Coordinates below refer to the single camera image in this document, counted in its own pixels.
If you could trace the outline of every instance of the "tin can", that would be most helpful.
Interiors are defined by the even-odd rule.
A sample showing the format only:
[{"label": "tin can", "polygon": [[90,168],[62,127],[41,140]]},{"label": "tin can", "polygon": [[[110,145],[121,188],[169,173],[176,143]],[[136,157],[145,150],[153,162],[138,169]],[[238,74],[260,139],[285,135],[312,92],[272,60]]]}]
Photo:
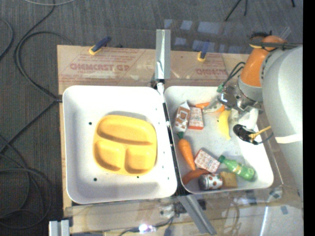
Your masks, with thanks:
[{"label": "tin can", "polygon": [[219,174],[206,174],[198,178],[198,185],[201,190],[217,190],[222,187],[223,181]]}]

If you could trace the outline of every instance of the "green bottle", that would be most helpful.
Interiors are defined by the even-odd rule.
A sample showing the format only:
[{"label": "green bottle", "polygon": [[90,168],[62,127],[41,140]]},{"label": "green bottle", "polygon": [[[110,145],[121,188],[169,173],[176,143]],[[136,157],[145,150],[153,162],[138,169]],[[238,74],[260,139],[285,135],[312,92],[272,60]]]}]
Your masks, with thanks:
[{"label": "green bottle", "polygon": [[244,178],[245,180],[252,180],[255,175],[254,169],[246,167],[235,160],[226,159],[224,155],[221,155],[218,158],[218,161],[220,163],[224,163],[230,171],[234,172],[236,175]]}]

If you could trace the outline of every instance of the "blue clamp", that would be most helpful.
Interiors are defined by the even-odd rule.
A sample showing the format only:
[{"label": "blue clamp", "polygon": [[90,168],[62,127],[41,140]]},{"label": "blue clamp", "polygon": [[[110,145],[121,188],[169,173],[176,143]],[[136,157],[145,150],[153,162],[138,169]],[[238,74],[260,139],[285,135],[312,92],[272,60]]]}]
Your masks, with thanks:
[{"label": "blue clamp", "polygon": [[203,44],[201,51],[198,53],[198,60],[199,60],[200,62],[203,62],[203,61],[206,60],[206,54],[207,54],[207,50],[208,50],[208,47],[209,47],[209,43],[210,43],[210,41],[207,40],[207,41]]},{"label": "blue clamp", "polygon": [[96,45],[93,45],[90,49],[89,52],[92,55],[95,55],[96,53],[100,52],[102,47],[107,46],[107,43],[110,42],[112,39],[111,37],[105,37],[101,41],[99,41]]}]

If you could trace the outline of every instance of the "yellow tray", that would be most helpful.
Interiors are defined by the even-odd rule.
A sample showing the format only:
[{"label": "yellow tray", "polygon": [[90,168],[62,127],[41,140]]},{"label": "yellow tray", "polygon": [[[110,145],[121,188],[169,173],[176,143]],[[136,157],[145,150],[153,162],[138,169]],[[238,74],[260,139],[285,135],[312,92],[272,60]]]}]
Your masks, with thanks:
[{"label": "yellow tray", "polygon": [[145,120],[107,115],[97,124],[93,156],[102,169],[123,174],[149,172],[157,157],[157,134]]}]

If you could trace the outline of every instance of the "toy carrot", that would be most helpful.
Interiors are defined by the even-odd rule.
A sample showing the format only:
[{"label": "toy carrot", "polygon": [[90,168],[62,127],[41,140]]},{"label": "toy carrot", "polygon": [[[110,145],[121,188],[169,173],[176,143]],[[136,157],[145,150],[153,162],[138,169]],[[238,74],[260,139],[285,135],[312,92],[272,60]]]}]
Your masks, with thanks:
[{"label": "toy carrot", "polygon": [[189,165],[189,167],[194,171],[196,169],[196,166],[193,159],[190,143],[189,141],[183,138],[184,137],[183,132],[179,132],[177,135],[179,137],[178,148],[181,154],[183,155],[185,161]]},{"label": "toy carrot", "polygon": [[197,169],[194,171],[189,171],[186,175],[182,177],[183,184],[188,184],[191,180],[200,177],[203,174],[209,174],[210,172],[205,169]]},{"label": "toy carrot", "polygon": [[196,104],[195,107],[204,109],[204,108],[207,107],[209,104],[210,104],[209,102],[206,102],[206,103],[199,103],[199,104]]}]

